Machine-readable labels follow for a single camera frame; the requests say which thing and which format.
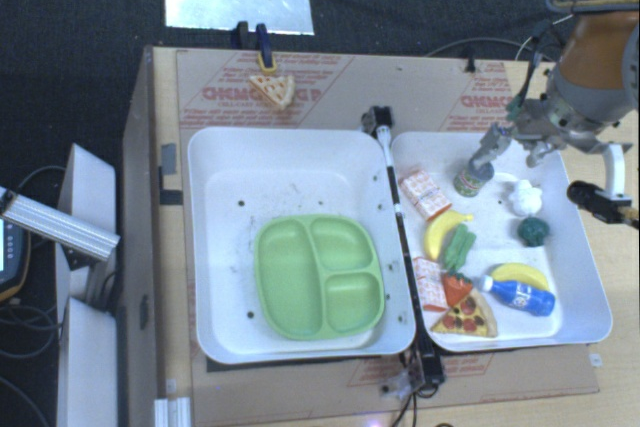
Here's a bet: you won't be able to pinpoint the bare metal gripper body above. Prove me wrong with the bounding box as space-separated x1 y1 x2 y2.
508 96 622 152

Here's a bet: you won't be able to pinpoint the small green can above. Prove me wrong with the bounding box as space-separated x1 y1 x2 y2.
452 161 496 198

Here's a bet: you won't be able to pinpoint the white cauliflower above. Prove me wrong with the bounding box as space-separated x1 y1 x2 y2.
506 179 544 218

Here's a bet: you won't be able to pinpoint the green broccoli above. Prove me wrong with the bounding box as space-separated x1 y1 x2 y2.
516 215 552 248

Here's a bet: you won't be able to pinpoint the orange and white carton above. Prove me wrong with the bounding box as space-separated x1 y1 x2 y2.
411 256 450 314
397 169 453 223

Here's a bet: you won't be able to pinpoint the yellow banana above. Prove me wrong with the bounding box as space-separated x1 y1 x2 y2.
489 262 551 293
423 209 475 263

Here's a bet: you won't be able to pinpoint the green pea pods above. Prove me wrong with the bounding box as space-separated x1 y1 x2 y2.
443 223 478 273

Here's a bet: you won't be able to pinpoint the thin black and white rod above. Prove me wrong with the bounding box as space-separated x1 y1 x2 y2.
378 126 427 352

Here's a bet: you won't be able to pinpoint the brown cardboard board red print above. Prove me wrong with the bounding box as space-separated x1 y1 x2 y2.
174 48 601 409

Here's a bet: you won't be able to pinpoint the white plastic tray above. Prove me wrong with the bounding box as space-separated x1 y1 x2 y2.
186 125 418 365
390 130 615 354

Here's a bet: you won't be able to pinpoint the orange carrot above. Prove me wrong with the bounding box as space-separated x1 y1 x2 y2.
440 270 474 309

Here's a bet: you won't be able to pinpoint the blue bottle white cap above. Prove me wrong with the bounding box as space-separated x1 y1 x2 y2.
480 275 557 318

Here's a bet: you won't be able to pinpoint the pepperoni pizza slice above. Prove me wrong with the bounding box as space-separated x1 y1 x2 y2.
430 286 500 340

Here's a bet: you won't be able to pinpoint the orange and cream pizza slice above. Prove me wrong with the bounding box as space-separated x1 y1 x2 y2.
248 73 297 112

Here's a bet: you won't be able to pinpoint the green divided plate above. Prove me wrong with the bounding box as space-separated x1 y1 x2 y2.
253 213 387 343

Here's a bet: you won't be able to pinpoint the black cylinder on white bracket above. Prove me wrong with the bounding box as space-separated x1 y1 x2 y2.
566 142 635 225

